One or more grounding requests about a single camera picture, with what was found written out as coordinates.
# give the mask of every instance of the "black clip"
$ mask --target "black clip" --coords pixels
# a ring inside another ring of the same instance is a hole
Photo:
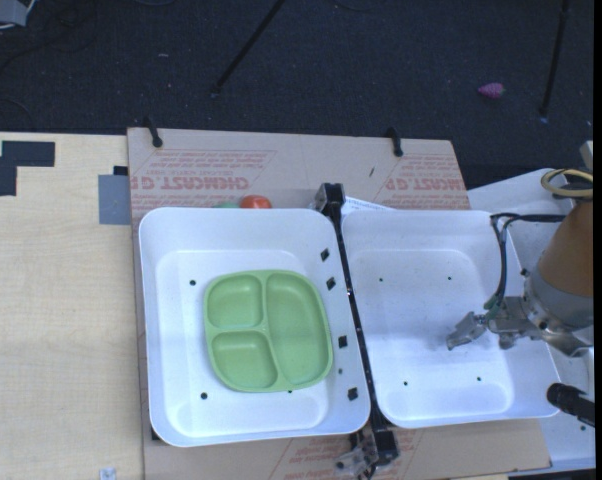
[[[388,128],[388,131],[385,132],[384,137],[388,139],[392,139],[392,146],[394,147],[394,156],[401,158],[403,156],[403,150],[401,149],[401,139],[399,138],[399,134],[393,126]]]
[[[152,135],[152,145],[155,148],[160,148],[163,146],[163,139],[159,137],[159,132],[157,132],[157,128],[154,126],[150,116],[145,116],[143,118],[143,126],[150,130],[150,135]]]

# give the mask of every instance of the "cardboard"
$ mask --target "cardboard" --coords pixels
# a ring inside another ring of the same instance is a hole
[[[152,439],[138,225],[148,211],[161,206],[212,207],[237,203],[248,194],[264,195],[278,208],[309,207],[322,183],[342,183],[347,196],[390,208],[466,210],[468,195],[452,144],[402,139],[404,155],[396,157],[387,138],[172,129],[158,133],[163,145],[155,148],[148,129],[128,130],[146,478],[343,478],[335,462],[349,450],[348,436],[196,448]],[[549,466],[536,420],[393,431],[400,456],[379,468],[375,479],[429,480]]]

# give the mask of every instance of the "light wood surface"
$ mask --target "light wood surface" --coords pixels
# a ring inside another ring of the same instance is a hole
[[[143,476],[130,226],[99,224],[125,136],[56,143],[0,197],[0,479]]]

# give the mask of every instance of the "green divided plate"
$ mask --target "green divided plate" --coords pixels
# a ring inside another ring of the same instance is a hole
[[[213,279],[204,319],[214,371],[237,391],[305,388],[332,367],[323,301],[296,272],[250,270]]]

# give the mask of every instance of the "black fabric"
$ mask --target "black fabric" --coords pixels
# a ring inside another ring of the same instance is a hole
[[[147,115],[157,128],[392,127],[452,141],[468,188],[582,165],[594,0],[570,0],[547,122],[563,0],[285,0],[212,98],[276,1],[39,0],[26,27],[0,31],[0,131],[124,134]],[[477,91],[492,82],[499,99]]]

